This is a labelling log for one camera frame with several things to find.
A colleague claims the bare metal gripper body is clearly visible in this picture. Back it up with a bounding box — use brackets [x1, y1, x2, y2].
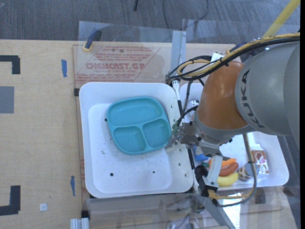
[176, 122, 203, 150]

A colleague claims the blue toy figure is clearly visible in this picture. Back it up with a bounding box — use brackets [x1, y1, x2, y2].
[193, 144, 211, 163]

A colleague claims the blue divided plate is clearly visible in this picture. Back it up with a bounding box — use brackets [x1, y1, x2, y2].
[106, 96, 173, 156]

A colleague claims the orange carrot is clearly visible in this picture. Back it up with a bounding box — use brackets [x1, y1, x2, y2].
[208, 157, 237, 169]

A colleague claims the white plastic tray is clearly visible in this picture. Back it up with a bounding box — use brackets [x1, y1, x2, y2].
[178, 83, 290, 191]
[78, 82, 194, 199]

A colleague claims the red-brown sausage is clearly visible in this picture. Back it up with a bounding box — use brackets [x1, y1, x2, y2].
[218, 162, 239, 177]

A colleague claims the yellow banana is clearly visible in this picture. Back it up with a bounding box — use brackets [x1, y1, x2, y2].
[216, 172, 239, 187]

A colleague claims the brown and white biscuit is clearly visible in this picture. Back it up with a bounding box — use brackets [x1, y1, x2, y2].
[236, 166, 253, 182]

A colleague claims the small grey can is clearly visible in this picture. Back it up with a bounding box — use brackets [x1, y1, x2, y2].
[244, 163, 260, 177]

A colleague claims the white and orange carton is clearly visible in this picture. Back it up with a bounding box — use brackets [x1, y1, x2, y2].
[251, 149, 270, 175]

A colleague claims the brown cardboard board red print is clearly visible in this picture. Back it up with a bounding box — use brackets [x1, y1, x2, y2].
[72, 43, 284, 211]

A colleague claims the black cylinder on white bracket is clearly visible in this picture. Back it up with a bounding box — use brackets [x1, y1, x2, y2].
[194, 155, 224, 198]

